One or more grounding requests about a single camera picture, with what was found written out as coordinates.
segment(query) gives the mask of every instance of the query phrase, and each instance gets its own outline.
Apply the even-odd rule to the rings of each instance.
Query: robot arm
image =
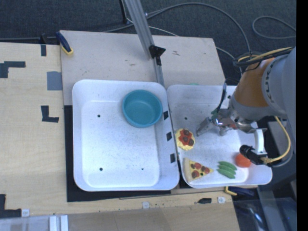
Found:
[[[213,126],[220,128],[221,136],[230,129],[258,134],[258,129],[251,124],[265,116],[275,116],[287,119],[296,141],[296,47],[281,51],[286,50],[288,53],[279,56],[269,52],[267,56],[275,57],[267,57],[265,60],[262,55],[253,58],[253,63],[243,73],[230,98],[229,107],[220,109],[219,105],[212,116],[199,125],[197,136]],[[240,152],[247,156],[252,149],[242,146]],[[263,163],[252,157],[254,155],[249,159],[253,163]]]

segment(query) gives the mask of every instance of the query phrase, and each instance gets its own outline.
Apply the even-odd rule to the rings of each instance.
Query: white drying tray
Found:
[[[133,90],[161,101],[161,119],[130,125],[121,109]],[[81,80],[73,87],[74,179],[85,191],[170,190],[180,178],[166,89],[155,82]]]
[[[228,86],[226,96],[232,95],[234,90],[235,86]],[[187,183],[183,171],[183,159],[188,157],[214,169],[213,173],[187,183],[193,188],[269,183],[272,178],[272,170],[266,165],[252,164],[249,168],[237,167],[235,179],[229,179],[217,172],[218,161],[228,161],[235,164],[234,157],[239,153],[241,145],[255,146],[253,134],[230,130],[225,136],[220,136],[219,128],[215,127],[199,137],[196,136],[197,126],[207,116],[211,116],[211,111],[220,102],[221,93],[222,86],[173,85],[167,89],[174,133],[180,128],[187,128],[193,132],[196,140],[192,150],[185,151],[177,148],[184,180]],[[228,101],[225,99],[221,107],[227,108]]]

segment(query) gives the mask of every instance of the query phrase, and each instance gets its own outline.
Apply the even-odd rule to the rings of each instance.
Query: toy pizza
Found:
[[[180,128],[177,130],[175,134],[177,140],[177,146],[182,148],[183,150],[191,150],[195,143],[195,138],[193,133],[190,132],[188,129]]]
[[[183,169],[187,182],[204,177],[214,171],[213,169],[192,161],[187,157],[183,160]]]

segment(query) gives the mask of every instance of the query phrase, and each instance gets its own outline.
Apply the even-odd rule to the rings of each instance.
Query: wire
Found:
[[[120,6],[121,6],[121,12],[122,12],[122,16],[123,16],[123,23],[126,23],[127,22],[127,14],[126,14],[126,10],[125,10],[123,0],[120,0]]]
[[[286,165],[288,162],[291,161],[292,157],[293,157],[293,154],[290,153],[289,157],[288,157],[287,159],[285,159],[283,162],[278,163],[278,164],[275,164],[275,165],[273,165],[273,166],[271,166],[271,167],[281,167],[281,166],[284,166],[284,165]]]
[[[259,62],[254,68],[245,69],[243,73],[248,72],[248,71],[256,70],[260,66],[260,64],[261,64],[261,62]]]
[[[56,36],[47,37],[47,39],[56,39]],[[39,40],[40,37],[32,37],[32,38],[0,38],[0,41],[18,41],[18,40]]]
[[[126,18],[126,19],[127,19],[130,23],[132,23],[132,24],[133,24],[133,21],[132,21],[132,20],[130,20],[130,19],[128,19],[128,18]],[[179,37],[178,35],[176,35],[176,34],[174,34],[174,33],[172,33],[172,32],[169,32],[169,31],[166,31],[166,30],[163,30],[163,29],[160,29],[160,28],[154,27],[154,26],[149,26],[149,28],[152,28],[152,29],[155,29],[155,30],[159,30],[159,31],[162,31],[162,32],[165,32],[165,33],[171,34],[171,35],[173,35],[173,36]]]
[[[216,47],[217,50],[222,51],[224,53],[226,53],[228,56],[230,56],[232,59],[234,59],[234,56],[232,56],[229,52],[223,50],[222,48]]]
[[[222,105],[222,102],[224,101],[225,97],[226,97],[226,93],[227,93],[227,80],[225,80],[225,82],[223,83],[223,86],[222,86],[222,94],[221,94],[221,98],[220,98],[220,103],[219,105],[217,106],[217,108],[215,109],[215,112],[218,113],[220,108],[221,108],[221,105]]]
[[[281,48],[273,51],[269,51],[263,54],[260,54],[258,52],[249,52],[245,53],[243,55],[240,55],[233,59],[233,65],[234,66],[249,66],[255,63],[262,62],[263,60],[286,55],[290,53],[293,50],[294,47],[287,47],[287,48]]]
[[[287,140],[288,140],[288,147],[287,147],[286,151],[285,151],[282,155],[280,155],[280,156],[278,156],[278,157],[276,157],[276,158],[262,157],[261,160],[262,160],[265,164],[269,164],[269,163],[272,163],[272,162],[275,162],[275,161],[278,161],[278,160],[284,158],[284,157],[289,153],[289,151],[290,151],[290,149],[291,149],[291,140],[290,140],[290,136],[289,136],[288,132],[286,131],[286,129],[284,128],[284,126],[282,125],[281,121],[279,120],[279,118],[278,118],[277,116],[275,116],[275,119],[276,119],[276,121],[278,122],[279,126],[282,128],[284,134],[285,134],[286,137],[287,137]]]
[[[253,23],[252,23],[252,29],[253,29],[253,31],[254,31],[256,34],[258,34],[259,36],[264,37],[264,38],[267,38],[267,39],[290,39],[290,38],[296,38],[296,36],[269,37],[269,36],[265,36],[265,35],[263,35],[263,34],[257,32],[256,27],[255,27],[255,23],[256,23],[258,20],[264,19],[264,18],[269,18],[269,19],[273,19],[273,20],[279,21],[279,22],[285,24],[286,26],[288,26],[289,28],[291,28],[293,31],[296,32],[296,29],[295,29],[294,27],[292,27],[290,24],[284,22],[284,21],[281,20],[281,19],[278,19],[278,18],[272,17],[272,16],[260,16],[260,17],[256,18],[256,19],[253,21]]]
[[[177,7],[181,7],[181,6],[187,6],[187,5],[199,5],[199,6],[205,6],[205,7],[209,7],[209,8],[212,8],[212,9],[215,9],[221,13],[223,13],[224,15],[226,15],[227,17],[229,17],[239,28],[239,30],[241,31],[244,39],[245,39],[245,42],[246,42],[246,45],[247,45],[247,48],[248,48],[248,51],[250,51],[250,45],[249,45],[249,42],[248,42],[248,39],[247,39],[247,36],[245,34],[245,32],[243,31],[242,27],[239,25],[239,23],[231,16],[229,15],[228,13],[226,13],[225,11],[221,10],[220,8],[218,7],[215,7],[213,5],[210,5],[210,4],[206,4],[206,3],[201,3],[201,2],[186,2],[186,3],[180,3],[180,4],[176,4],[176,5],[172,5],[172,6],[169,6],[169,7],[166,7],[164,9],[160,9],[158,11],[155,11],[155,12],[151,12],[151,13],[148,13],[148,19],[151,19],[161,13],[164,13],[168,10],[171,10],[171,9],[174,9],[174,8],[177,8]]]

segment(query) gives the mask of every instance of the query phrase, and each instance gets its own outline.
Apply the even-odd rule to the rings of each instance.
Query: teal bowl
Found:
[[[126,120],[134,127],[146,128],[159,121],[163,113],[160,100],[146,90],[134,90],[122,102]]]

